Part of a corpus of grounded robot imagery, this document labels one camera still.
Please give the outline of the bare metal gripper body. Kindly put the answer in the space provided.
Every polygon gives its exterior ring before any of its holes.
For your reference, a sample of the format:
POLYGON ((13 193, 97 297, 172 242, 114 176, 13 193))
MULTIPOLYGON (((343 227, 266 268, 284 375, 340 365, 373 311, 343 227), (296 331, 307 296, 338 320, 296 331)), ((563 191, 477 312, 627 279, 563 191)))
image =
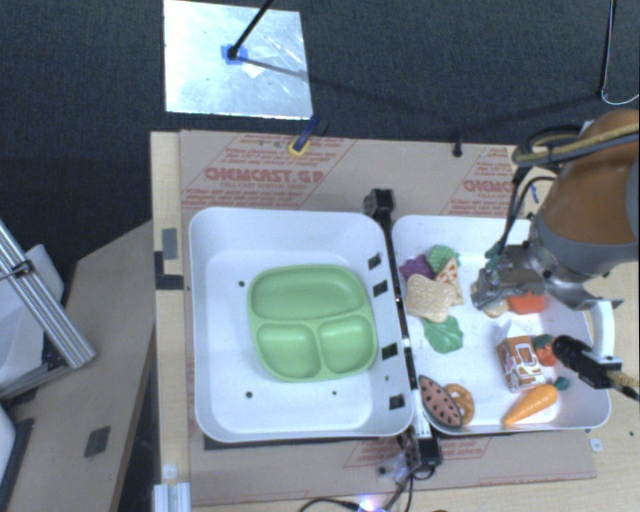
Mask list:
POLYGON ((508 245, 479 271, 472 302, 482 309, 510 296, 548 294, 572 310, 587 310, 600 299, 585 282, 623 261, 622 245, 508 245))

